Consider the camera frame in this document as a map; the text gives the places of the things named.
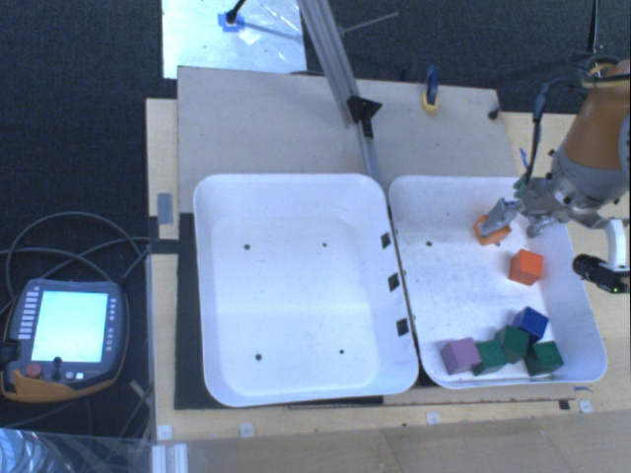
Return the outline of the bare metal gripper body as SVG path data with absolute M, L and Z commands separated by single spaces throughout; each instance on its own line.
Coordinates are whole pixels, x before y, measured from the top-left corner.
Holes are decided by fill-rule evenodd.
M 604 182 L 580 180 L 576 185 L 567 177 L 536 177 L 515 183 L 515 198 L 523 201 L 520 213 L 556 213 L 562 224 L 576 222 L 588 229 L 601 229 L 605 219 L 598 210 L 613 201 L 613 188 Z

